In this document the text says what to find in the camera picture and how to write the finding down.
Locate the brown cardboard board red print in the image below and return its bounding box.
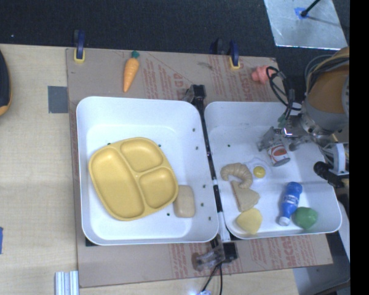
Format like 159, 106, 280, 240
65, 47, 335, 288

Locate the orange carrot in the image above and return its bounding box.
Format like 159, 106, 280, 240
122, 50, 141, 93

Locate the white and yellow fried egg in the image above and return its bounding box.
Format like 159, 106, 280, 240
245, 156, 269, 179

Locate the pink toy food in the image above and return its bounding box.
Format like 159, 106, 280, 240
251, 65, 270, 83

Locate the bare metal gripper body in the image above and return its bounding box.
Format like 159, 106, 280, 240
274, 115, 326, 146

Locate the beige croissant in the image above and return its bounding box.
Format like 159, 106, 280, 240
220, 162, 254, 189

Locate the black cylinder on white bracket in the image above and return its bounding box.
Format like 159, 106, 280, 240
313, 142, 350, 187

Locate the beige bread loaf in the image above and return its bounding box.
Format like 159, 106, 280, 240
172, 184, 196, 219

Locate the yellow toy food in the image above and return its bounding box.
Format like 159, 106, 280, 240
236, 207, 263, 236

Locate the blue bottle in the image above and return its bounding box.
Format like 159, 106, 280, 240
278, 181, 303, 227

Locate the green toy food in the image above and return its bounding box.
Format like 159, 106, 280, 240
292, 206, 319, 230

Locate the beige sandwich wedge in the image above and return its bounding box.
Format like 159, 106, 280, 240
230, 179, 261, 213

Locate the yellow divided plate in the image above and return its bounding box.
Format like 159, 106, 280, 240
87, 136, 180, 222

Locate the white and red can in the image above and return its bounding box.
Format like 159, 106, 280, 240
268, 143, 291, 167

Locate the black block with thin wires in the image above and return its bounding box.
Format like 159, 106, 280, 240
191, 240, 238, 272
183, 84, 207, 104

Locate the white plastic tray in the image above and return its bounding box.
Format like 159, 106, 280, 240
76, 95, 220, 246
203, 100, 343, 240

